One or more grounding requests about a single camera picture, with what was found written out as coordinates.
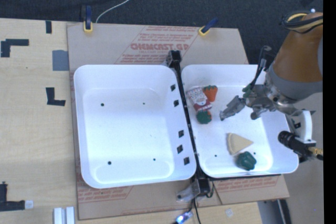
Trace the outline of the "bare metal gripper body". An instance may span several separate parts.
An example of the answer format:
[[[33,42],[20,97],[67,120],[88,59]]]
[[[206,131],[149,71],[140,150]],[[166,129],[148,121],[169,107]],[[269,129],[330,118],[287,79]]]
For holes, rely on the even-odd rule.
[[[252,110],[279,111],[288,116],[298,116],[294,104],[302,100],[302,83],[282,78],[266,78],[263,84],[244,87],[245,104]]]

